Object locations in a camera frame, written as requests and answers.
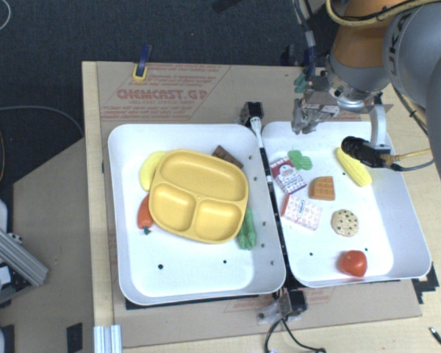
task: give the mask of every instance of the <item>blue and yellow clamp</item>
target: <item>blue and yellow clamp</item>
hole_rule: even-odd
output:
[[[139,63],[134,66],[132,78],[136,82],[142,82],[147,77],[147,62],[152,52],[152,45],[144,43],[140,53]]]

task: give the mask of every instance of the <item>yellow corn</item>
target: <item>yellow corn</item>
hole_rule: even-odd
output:
[[[341,148],[337,149],[337,159],[345,169],[346,173],[361,187],[370,185],[373,182],[369,171],[366,167],[355,160],[353,157],[347,155]]]

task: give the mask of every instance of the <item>black pen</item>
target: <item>black pen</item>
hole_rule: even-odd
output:
[[[441,344],[440,334],[438,332],[436,332],[436,330],[433,327],[429,327],[429,330],[431,331],[431,333],[434,336],[434,338],[436,339],[436,341]]]

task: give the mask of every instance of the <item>red tomato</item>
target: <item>red tomato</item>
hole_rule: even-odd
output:
[[[368,269],[368,260],[363,251],[350,250],[343,254],[338,262],[338,268],[351,276],[363,277]]]

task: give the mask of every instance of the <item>yellow plate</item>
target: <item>yellow plate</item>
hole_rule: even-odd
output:
[[[160,161],[148,207],[157,225],[206,243],[235,237],[248,201],[248,181],[237,166],[208,154],[175,150]]]

